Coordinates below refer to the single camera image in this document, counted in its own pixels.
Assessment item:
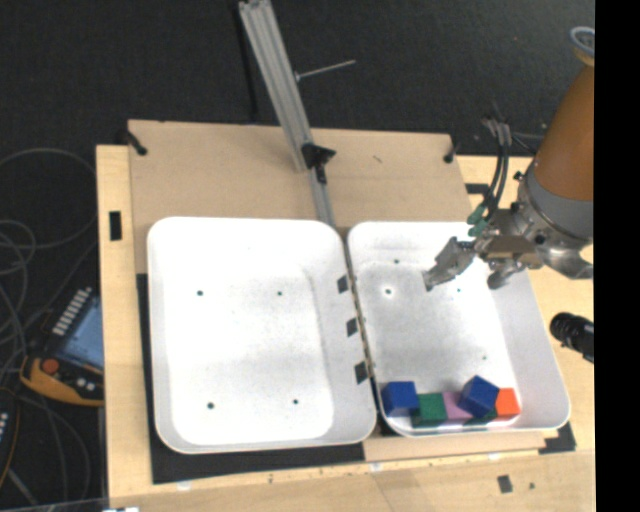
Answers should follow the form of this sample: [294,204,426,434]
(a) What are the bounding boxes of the pink cube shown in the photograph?
[441,391,475,426]

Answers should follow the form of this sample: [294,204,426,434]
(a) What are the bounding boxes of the white plastic tray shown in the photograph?
[346,220,572,439]
[146,215,378,455]

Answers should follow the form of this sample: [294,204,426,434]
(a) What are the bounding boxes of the black cylinder on white bracket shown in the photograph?
[549,311,596,365]

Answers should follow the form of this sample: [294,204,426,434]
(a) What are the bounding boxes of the green cube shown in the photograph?
[410,392,448,428]

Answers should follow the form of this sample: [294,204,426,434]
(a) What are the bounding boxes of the brown cardboard board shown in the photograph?
[127,118,549,463]

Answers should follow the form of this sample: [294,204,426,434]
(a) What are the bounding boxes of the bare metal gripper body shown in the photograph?
[473,200,596,282]

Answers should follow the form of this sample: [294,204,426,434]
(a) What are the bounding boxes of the orange cube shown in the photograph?
[494,387,523,420]

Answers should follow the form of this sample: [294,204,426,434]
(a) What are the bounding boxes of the blue cube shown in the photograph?
[457,374,501,419]
[380,380,421,418]

